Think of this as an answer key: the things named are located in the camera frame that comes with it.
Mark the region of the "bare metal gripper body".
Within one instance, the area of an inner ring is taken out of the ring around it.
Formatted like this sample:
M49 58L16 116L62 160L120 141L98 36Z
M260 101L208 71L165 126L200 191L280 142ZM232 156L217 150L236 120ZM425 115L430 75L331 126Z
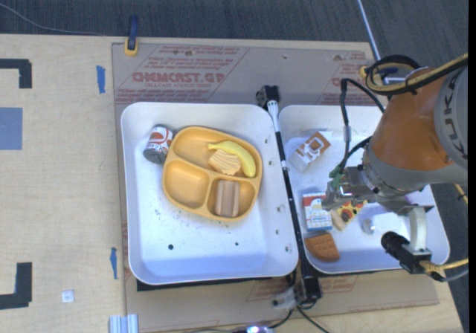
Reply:
M337 166L329 173L326 190L335 191L340 198L340 206L348 201L352 205L363 201L372 203L387 196L381 176L367 165Z

